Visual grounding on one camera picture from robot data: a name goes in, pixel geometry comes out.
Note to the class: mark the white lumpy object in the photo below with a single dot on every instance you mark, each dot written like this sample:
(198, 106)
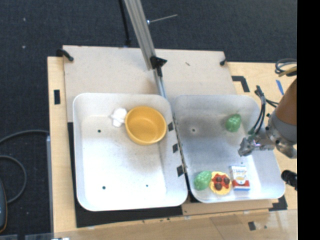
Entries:
(118, 116)

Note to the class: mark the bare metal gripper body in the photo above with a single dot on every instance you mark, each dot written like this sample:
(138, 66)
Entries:
(268, 142)

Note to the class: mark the black cylinder on white bracket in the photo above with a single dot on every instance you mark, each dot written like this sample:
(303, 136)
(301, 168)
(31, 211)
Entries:
(289, 177)

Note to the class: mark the yellow pizza slice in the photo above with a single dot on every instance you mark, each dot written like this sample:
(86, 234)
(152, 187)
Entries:
(220, 182)

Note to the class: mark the white red and blue carton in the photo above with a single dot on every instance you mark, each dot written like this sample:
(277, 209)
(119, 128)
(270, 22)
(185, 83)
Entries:
(240, 178)

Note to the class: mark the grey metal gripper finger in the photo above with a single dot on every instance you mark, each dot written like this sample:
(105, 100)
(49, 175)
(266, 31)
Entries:
(246, 142)
(243, 151)

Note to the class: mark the white plastic tray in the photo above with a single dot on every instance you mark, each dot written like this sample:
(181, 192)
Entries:
(112, 159)
(212, 151)

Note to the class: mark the pale flat board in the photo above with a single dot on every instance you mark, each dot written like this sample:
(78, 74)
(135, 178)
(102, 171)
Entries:
(112, 71)

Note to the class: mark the thin black and white rod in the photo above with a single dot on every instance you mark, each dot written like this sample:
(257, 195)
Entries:
(180, 146)

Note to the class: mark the yellow bowl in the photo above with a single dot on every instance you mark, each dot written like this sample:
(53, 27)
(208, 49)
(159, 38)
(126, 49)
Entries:
(145, 125)

